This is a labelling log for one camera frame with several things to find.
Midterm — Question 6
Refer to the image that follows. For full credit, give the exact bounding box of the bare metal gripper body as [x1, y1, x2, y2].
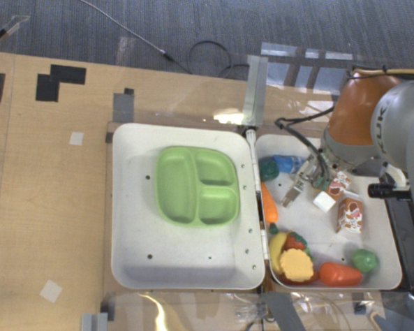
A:
[294, 152, 337, 193]

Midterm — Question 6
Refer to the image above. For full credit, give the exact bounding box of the slim orange carrot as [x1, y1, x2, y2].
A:
[257, 182, 283, 235]

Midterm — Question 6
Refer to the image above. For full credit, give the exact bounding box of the blue plastic bottle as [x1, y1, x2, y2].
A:
[270, 154, 307, 176]

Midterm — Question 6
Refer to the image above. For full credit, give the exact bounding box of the small brown and white carton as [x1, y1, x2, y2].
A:
[311, 168, 353, 216]

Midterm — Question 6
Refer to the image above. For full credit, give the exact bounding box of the white plastic tray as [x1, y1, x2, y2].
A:
[103, 122, 275, 298]
[246, 132, 412, 297]

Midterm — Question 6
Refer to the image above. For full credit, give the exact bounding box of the dark green round toy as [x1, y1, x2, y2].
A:
[256, 156, 281, 183]

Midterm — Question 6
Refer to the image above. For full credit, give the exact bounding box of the red strawberry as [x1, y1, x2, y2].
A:
[283, 230, 309, 253]

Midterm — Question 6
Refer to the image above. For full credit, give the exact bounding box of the yellow banana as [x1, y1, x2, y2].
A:
[267, 230, 290, 276]

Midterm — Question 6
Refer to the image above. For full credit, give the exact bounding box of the thin black and white rod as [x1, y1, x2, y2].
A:
[237, 128, 279, 261]

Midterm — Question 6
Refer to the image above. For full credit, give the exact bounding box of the large brown and white carton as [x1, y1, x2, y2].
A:
[335, 190, 366, 236]

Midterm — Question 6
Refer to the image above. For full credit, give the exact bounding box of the thick orange carrot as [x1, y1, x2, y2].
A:
[318, 260, 364, 290]

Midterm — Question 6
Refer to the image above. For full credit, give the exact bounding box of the light green round vegetable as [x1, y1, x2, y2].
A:
[350, 248, 380, 274]

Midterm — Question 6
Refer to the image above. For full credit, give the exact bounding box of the green divided plate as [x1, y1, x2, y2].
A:
[151, 144, 244, 231]

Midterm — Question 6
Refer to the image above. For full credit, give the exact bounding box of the black cylinder on white bracket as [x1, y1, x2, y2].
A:
[367, 162, 413, 202]

